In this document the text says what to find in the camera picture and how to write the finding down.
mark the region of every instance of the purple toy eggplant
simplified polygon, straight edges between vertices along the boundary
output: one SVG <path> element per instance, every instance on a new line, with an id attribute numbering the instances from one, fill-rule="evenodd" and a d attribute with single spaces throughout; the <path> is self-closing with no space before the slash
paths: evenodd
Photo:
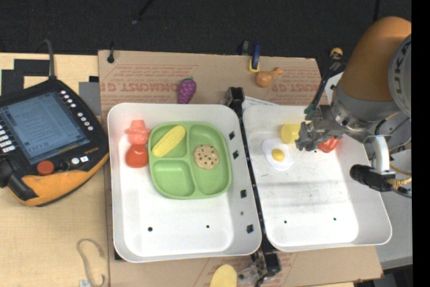
<path id="1" fill-rule="evenodd" d="M 193 77 L 185 78 L 177 88 L 177 102 L 179 104 L 188 104 L 196 93 L 197 83 Z"/>

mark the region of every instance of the egg yolk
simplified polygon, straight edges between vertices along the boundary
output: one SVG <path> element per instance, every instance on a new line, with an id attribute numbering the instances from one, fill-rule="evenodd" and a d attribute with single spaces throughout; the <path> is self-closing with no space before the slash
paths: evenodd
<path id="1" fill-rule="evenodd" d="M 272 152 L 271 152 L 271 156 L 276 161 L 283 161 L 284 158 L 285 158 L 284 152 L 282 150 L 280 150 L 280 149 L 273 149 Z"/>

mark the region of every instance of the egg white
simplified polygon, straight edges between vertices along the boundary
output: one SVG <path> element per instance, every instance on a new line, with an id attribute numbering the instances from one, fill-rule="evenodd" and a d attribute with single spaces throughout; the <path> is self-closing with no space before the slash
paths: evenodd
<path id="1" fill-rule="evenodd" d="M 272 157 L 272 150 L 279 149 L 282 152 L 284 152 L 284 160 L 282 161 L 276 161 Z M 261 144 L 261 150 L 263 151 L 263 154 L 269 164 L 278 171 L 285 171 L 288 170 L 293 165 L 293 158 L 290 154 L 290 149 L 288 148 L 287 144 L 284 144 L 281 140 L 281 138 L 269 138 L 262 142 Z"/>

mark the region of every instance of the white tray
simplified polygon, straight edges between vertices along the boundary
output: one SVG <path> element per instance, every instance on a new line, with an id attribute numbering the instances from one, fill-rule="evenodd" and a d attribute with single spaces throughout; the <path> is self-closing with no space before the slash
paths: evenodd
<path id="1" fill-rule="evenodd" d="M 301 123 L 304 108 L 251 106 L 243 114 L 270 243 L 281 251 L 302 251 L 388 242 L 392 229 L 380 193 L 349 176 L 352 165 L 369 165 L 362 144 L 345 136 L 330 153 L 289 144 L 294 163 L 286 171 L 265 158 L 262 142 L 279 138 L 283 124 Z"/>
<path id="2" fill-rule="evenodd" d="M 154 128 L 166 122 L 212 124 L 226 139 L 232 167 L 227 192 L 214 198 L 178 200 L 155 189 L 148 165 L 130 168 L 124 132 L 132 120 Z M 248 255 L 261 244 L 261 229 L 239 119 L 222 105 L 118 104 L 107 117 L 112 174 L 114 245 L 126 261 Z"/>

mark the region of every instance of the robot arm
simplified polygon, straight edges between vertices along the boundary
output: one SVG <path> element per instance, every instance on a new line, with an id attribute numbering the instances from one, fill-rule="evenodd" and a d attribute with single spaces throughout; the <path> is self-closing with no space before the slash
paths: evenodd
<path id="1" fill-rule="evenodd" d="M 344 134 L 361 143 L 371 142 L 380 156 L 375 169 L 366 175 L 363 167 L 354 166 L 351 176 L 379 191 L 390 189 L 385 182 L 393 173 L 387 168 L 385 138 L 381 140 L 375 129 L 399 112 L 411 117 L 411 28 L 409 21 L 399 17 L 374 22 L 355 47 L 331 104 L 308 107 L 310 122 L 301 123 L 296 140 L 301 151 L 315 150 Z M 369 176 L 377 180 L 370 181 Z"/>

